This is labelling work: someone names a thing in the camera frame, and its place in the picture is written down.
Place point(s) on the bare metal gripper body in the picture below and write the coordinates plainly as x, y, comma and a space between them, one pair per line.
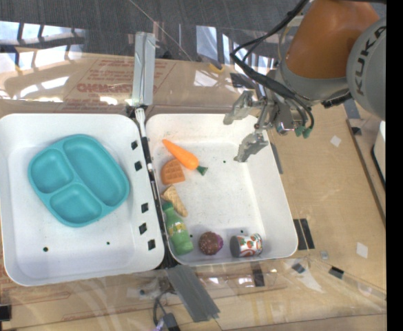
277, 116

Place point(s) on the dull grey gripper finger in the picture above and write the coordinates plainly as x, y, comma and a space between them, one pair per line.
251, 146
238, 107

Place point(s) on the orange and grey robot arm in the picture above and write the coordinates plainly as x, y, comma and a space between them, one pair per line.
325, 40

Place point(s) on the white plastic tray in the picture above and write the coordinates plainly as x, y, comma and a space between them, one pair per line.
232, 198
84, 253

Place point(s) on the orange toy carrot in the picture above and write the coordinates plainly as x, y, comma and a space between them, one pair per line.
182, 156

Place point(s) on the orange toy waffle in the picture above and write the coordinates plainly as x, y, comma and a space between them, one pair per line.
172, 172

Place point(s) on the beige toy ice cream cone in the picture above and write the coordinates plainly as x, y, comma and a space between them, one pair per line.
175, 198

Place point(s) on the small white can, strawberry print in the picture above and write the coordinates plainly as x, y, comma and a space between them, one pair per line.
247, 245

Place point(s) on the brown and purple toy doughnut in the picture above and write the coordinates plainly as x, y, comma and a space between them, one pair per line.
210, 243

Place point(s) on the green toy bottle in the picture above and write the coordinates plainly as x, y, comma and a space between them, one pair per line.
177, 233

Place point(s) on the brown cardboard board, red print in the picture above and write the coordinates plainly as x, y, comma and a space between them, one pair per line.
101, 78

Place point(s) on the blue divided plate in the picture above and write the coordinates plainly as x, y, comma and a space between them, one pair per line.
94, 164

